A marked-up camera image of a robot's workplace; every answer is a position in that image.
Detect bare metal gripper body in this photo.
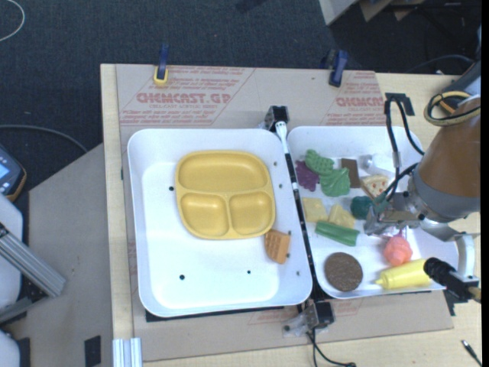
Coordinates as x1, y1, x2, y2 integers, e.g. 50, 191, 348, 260
376, 190, 426, 230

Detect white plastic tray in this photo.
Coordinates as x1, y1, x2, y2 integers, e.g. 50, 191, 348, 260
126, 128, 314, 318
286, 125, 460, 300

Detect dark green broccoli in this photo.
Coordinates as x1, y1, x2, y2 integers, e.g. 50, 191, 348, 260
350, 195, 376, 220

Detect pink and orange cupcake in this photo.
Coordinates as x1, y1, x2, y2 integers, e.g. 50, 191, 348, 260
383, 231, 414, 268

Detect yellow cheese wedge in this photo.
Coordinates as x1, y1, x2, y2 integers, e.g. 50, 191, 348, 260
327, 203, 357, 230

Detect green celery stick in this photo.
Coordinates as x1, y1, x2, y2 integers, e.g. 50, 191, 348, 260
315, 220, 361, 248

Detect pizza slice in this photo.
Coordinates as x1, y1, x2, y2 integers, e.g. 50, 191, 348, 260
361, 174, 390, 200

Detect yellow mustard bottle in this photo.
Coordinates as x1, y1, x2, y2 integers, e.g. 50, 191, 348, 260
374, 258, 433, 291

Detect green lettuce leaf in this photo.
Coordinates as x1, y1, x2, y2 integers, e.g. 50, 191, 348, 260
319, 167, 351, 198

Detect brown round biscuit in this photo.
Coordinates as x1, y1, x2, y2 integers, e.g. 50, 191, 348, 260
324, 252, 364, 293

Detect white bottle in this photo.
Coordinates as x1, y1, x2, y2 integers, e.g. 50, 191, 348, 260
358, 153, 397, 176

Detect brown chocolate bar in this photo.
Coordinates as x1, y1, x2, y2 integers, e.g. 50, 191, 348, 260
341, 158, 362, 190

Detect purple grapes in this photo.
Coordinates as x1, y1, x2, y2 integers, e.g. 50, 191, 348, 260
294, 160, 320, 193

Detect green pea pod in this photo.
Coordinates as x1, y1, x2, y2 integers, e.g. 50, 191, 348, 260
304, 149, 335, 177

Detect thin black and white rod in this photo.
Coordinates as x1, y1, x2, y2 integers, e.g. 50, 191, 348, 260
275, 122, 319, 302

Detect orange waffle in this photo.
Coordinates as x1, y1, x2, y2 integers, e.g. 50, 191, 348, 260
264, 229, 292, 265

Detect yellow divided plate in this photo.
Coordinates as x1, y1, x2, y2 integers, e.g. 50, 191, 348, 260
174, 150, 277, 241

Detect brown cardboard board red print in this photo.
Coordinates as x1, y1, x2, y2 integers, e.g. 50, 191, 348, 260
114, 63, 455, 362

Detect black cylinder on white bracket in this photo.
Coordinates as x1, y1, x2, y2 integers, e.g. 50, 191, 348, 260
419, 219, 481, 302

